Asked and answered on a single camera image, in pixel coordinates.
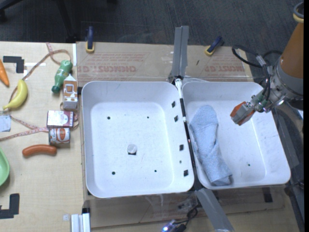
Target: white tray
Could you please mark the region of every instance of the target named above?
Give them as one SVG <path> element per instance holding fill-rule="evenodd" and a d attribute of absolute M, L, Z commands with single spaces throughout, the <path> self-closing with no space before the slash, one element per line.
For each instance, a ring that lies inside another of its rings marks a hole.
<path fill-rule="evenodd" d="M 262 87 L 252 82 L 189 82 L 183 86 L 188 123 L 197 109 L 210 105 L 217 114 L 217 140 L 233 177 L 229 186 L 212 186 L 196 158 L 197 175 L 209 189 L 230 189 L 285 184 L 291 171 L 271 112 L 254 113 L 243 125 L 236 125 L 230 113 L 250 100 Z"/>
<path fill-rule="evenodd" d="M 177 89 L 90 82 L 82 89 L 86 185 L 99 198 L 188 191 L 194 181 Z M 136 155 L 127 152 L 137 147 Z"/>

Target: toy carrot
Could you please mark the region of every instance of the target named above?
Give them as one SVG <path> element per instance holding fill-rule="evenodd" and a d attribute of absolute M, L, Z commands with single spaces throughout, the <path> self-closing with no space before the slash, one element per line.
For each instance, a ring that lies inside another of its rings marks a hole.
<path fill-rule="evenodd" d="M 4 82 L 6 86 L 10 85 L 8 75 L 6 74 L 6 71 L 5 71 L 5 68 L 4 68 L 4 65 L 1 59 L 0 59 L 0 80 Z"/>

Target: green bowl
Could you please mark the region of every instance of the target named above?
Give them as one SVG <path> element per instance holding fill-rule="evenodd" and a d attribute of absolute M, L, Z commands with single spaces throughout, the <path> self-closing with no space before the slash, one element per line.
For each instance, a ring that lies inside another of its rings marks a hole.
<path fill-rule="evenodd" d="M 9 162 L 0 148 L 0 186 L 6 181 L 10 173 L 10 165 Z"/>

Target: toy bottle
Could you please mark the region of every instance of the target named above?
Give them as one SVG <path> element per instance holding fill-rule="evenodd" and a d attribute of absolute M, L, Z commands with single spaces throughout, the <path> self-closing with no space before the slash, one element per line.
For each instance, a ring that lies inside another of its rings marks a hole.
<path fill-rule="evenodd" d="M 59 93 L 60 88 L 63 85 L 64 79 L 66 79 L 72 70 L 73 64 L 69 60 L 63 60 L 60 63 L 60 67 L 55 75 L 55 85 L 52 87 L 54 93 Z"/>

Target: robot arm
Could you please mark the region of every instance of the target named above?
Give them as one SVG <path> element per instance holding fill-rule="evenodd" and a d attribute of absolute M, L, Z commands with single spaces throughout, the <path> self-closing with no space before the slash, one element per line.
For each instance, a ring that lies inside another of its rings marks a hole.
<path fill-rule="evenodd" d="M 266 72 L 264 89 L 251 97 L 248 102 L 237 105 L 230 116 L 235 124 L 242 125 L 255 113 L 269 112 L 284 101 L 303 100 L 304 80 L 304 2 L 294 9 L 294 19 L 298 22 L 284 52 L 274 66 L 267 66 L 260 55 L 256 58 Z"/>

